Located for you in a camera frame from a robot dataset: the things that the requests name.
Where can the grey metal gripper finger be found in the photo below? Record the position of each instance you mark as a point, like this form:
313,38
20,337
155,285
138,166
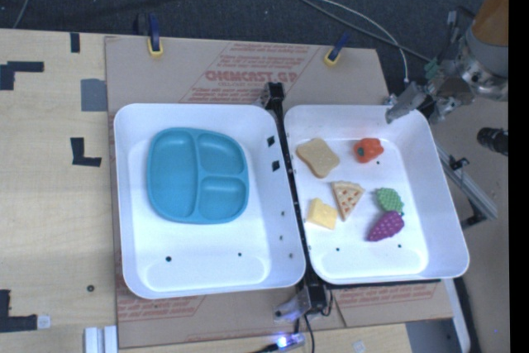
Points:
405,103
441,109

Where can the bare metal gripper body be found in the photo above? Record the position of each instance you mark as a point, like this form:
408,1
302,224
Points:
481,82

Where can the orange bell pepper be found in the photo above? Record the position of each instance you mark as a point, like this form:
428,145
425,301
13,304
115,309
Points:
369,151

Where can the green grapes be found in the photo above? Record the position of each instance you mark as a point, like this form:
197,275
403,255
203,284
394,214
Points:
389,200

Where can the tan bread slice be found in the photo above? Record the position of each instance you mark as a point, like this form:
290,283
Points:
317,158

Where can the orange pizza slice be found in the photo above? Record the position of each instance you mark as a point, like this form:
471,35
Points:
346,198

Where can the purple grapes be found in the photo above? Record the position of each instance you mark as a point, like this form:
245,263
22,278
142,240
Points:
386,226

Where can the yellow cheese wedge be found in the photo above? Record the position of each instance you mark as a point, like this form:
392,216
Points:
322,215

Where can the thin black rod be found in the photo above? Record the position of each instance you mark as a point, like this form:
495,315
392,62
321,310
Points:
294,194

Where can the white plastic tray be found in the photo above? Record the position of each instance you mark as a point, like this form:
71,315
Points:
198,256
372,260

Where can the brown cardboard board red print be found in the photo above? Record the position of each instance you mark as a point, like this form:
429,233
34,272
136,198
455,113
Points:
231,66

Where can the blue divided plate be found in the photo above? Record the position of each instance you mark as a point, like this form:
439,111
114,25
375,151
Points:
177,177

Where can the black cylinder on white bracket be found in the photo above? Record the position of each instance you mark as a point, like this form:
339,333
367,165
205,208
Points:
494,140

